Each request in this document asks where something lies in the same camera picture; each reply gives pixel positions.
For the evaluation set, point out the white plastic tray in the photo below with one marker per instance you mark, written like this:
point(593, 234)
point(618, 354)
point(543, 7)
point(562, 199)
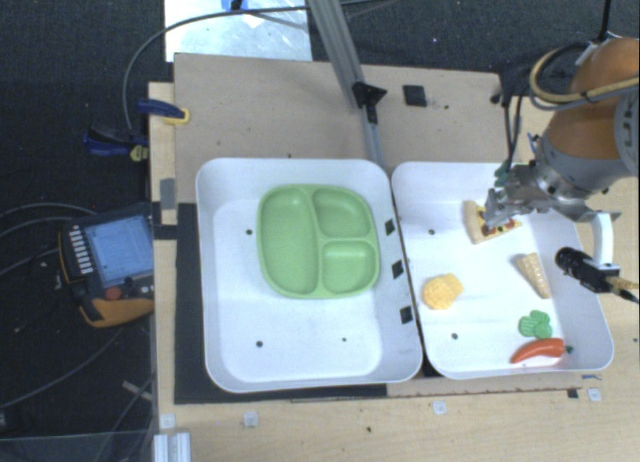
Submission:
point(480, 270)
point(300, 340)

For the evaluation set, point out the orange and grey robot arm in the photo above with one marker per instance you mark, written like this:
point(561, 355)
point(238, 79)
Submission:
point(590, 135)

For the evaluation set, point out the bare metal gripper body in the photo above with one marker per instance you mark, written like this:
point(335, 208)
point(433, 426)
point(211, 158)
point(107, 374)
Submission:
point(530, 190)

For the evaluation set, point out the green broccoli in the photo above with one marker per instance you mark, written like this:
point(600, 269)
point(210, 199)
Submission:
point(533, 325)

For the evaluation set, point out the pizza slice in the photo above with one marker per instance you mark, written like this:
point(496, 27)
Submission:
point(475, 227)

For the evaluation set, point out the black cylinder on white bracket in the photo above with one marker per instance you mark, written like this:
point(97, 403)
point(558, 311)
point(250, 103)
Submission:
point(580, 266)

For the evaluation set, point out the brown cardboard board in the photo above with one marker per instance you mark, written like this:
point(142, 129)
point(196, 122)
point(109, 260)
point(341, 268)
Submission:
point(280, 110)

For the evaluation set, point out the green divided plate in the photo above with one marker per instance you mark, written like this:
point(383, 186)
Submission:
point(290, 240)

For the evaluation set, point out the pale yellow wedge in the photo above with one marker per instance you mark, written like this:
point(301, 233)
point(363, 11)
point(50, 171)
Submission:
point(535, 272)

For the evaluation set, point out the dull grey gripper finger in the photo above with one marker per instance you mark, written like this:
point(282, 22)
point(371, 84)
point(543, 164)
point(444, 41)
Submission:
point(510, 214)
point(492, 207)

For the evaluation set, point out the black block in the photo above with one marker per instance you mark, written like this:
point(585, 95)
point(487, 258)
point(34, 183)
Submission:
point(415, 95)

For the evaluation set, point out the yellow corn piece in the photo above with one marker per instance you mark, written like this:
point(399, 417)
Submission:
point(442, 292)

